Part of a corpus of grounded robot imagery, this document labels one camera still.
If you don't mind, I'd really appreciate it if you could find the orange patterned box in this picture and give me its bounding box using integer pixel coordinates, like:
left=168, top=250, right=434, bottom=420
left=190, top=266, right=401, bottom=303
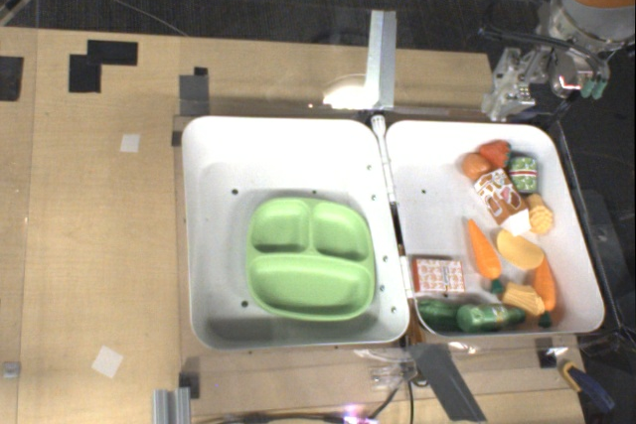
left=410, top=255, right=467, bottom=295

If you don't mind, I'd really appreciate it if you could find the green divided plate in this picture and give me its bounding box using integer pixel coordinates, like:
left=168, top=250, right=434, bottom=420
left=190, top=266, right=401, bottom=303
left=244, top=197, right=377, bottom=322

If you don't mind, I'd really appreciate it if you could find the white plastic tray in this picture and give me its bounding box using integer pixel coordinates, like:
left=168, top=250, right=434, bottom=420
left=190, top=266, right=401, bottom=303
left=180, top=114, right=411, bottom=352
left=384, top=119, right=607, bottom=340

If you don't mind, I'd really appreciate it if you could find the dark green toy cucumber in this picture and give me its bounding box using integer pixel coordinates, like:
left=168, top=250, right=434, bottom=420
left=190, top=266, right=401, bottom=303
left=416, top=298, right=464, bottom=334

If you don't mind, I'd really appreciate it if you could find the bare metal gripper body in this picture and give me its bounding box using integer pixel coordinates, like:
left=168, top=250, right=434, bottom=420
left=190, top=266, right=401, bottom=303
left=520, top=2, right=623, bottom=86

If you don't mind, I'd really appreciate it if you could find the brown and white carton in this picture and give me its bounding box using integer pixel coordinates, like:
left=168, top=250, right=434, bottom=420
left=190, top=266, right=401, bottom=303
left=472, top=167, right=534, bottom=236

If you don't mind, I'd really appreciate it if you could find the brown toy bread roll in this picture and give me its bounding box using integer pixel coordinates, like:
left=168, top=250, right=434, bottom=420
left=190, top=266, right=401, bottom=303
left=461, top=152, right=493, bottom=182

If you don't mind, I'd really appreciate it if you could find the yellow toy corn cob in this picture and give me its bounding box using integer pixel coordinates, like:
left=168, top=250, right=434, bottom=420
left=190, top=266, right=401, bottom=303
left=500, top=281, right=547, bottom=317

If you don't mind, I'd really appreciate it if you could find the green plastic bottle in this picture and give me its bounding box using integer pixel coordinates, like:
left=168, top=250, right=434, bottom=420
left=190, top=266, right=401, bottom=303
left=455, top=303, right=528, bottom=335

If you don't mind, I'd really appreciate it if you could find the yellow toy crisp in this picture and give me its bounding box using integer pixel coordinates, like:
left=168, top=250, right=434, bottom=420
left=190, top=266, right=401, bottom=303
left=496, top=228, right=547, bottom=271

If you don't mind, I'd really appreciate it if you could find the green and white can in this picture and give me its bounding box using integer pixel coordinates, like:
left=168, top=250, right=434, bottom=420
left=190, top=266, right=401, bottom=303
left=507, top=155, right=542, bottom=195

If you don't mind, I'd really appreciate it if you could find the orange toy carrot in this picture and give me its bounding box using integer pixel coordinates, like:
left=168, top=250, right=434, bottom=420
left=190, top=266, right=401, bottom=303
left=466, top=217, right=506, bottom=295
left=532, top=257, right=558, bottom=330

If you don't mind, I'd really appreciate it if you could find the yellow toy corn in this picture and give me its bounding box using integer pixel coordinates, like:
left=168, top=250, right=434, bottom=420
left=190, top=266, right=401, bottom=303
left=526, top=192, right=555, bottom=235

